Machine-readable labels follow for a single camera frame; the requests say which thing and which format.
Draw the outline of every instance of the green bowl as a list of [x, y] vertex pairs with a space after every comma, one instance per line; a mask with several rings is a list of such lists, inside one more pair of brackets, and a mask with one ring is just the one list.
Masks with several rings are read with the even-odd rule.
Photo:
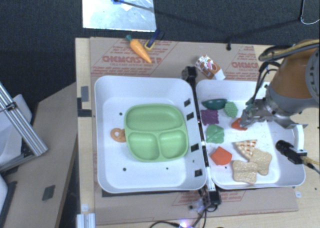
[[208, 101], [203, 101], [202, 104], [204, 107], [211, 109], [211, 110], [221, 110], [225, 107], [227, 103], [227, 99], [219, 98], [219, 99], [211, 99]]
[[131, 154], [142, 162], [172, 161], [188, 151], [182, 113], [170, 104], [140, 104], [124, 116], [125, 139]]

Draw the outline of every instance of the orange cube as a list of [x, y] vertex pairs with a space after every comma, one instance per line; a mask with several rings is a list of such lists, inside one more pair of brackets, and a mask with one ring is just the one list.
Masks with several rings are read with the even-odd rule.
[[237, 118], [232, 124], [231, 127], [235, 130], [247, 130], [246, 127], [240, 127], [239, 122], [241, 121], [241, 118]]
[[210, 158], [217, 165], [226, 165], [231, 161], [232, 154], [219, 146]]

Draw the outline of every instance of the toy carrot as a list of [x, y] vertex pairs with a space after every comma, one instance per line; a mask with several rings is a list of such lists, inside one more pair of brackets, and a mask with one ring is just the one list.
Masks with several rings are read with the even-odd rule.
[[126, 40], [130, 42], [131, 49], [142, 59], [146, 60], [149, 64], [151, 64], [151, 59], [148, 56], [147, 52], [145, 51], [144, 47], [141, 45], [139, 40], [132, 39], [131, 35], [127, 35], [125, 37]]
[[235, 130], [247, 130], [246, 127], [240, 127], [239, 121], [241, 121], [241, 118], [237, 118], [232, 124], [231, 127]]

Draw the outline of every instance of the metal frame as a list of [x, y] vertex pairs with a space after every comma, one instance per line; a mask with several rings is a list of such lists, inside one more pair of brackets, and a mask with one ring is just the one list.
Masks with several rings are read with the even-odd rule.
[[4, 112], [17, 131], [22, 136], [23, 140], [29, 147], [33, 155], [26, 156], [21, 154], [20, 156], [10, 160], [4, 165], [0, 166], [0, 172], [7, 171], [14, 168], [34, 157], [40, 156], [48, 150], [48, 147], [38, 137], [30, 123], [24, 117], [17, 104], [9, 95], [5, 87], [0, 82], [0, 112]]

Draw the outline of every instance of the toy pizza slice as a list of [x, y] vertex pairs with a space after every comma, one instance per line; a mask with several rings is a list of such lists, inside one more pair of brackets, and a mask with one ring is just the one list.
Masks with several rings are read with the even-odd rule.
[[235, 147], [237, 150], [248, 160], [251, 159], [252, 155], [254, 154], [254, 150], [256, 147], [257, 140], [245, 140], [235, 142]]

